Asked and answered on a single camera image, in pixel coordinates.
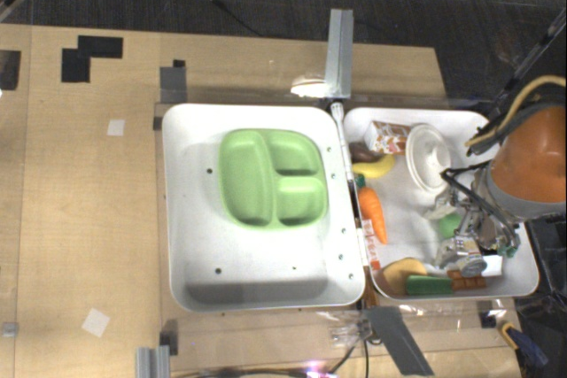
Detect white plastic tray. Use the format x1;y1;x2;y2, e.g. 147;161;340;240
160;102;367;313
343;106;541;303

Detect brown biscuit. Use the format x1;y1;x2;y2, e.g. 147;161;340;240
447;269;488;291

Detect white and orange carton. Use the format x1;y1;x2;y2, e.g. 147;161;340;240
363;120;411;157

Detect yellow banana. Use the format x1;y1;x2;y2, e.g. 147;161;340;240
352;152;396;180

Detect silver can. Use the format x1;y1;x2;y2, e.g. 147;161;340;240
435;235;488;279

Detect green block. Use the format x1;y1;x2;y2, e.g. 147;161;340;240
405;274;454;297

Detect orange carrot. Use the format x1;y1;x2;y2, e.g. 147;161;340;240
353;174;390;246

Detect brown sausage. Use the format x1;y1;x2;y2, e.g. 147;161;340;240
349;142;383;166

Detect white box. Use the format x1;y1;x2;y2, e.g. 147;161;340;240
479;254;504;278

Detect white bowl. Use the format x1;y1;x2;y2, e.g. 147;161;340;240
404;123;454;195

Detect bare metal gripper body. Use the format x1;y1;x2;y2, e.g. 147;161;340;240
450;166;520;253

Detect green ball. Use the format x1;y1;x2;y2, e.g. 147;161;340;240
438;212;464;241

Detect green divided plate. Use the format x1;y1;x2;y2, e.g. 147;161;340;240
218;127;330;230

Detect pale wood flat board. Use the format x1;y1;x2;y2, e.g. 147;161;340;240
0;22;524;378

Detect tan bread slice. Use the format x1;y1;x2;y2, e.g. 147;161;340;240
382;257;429;296

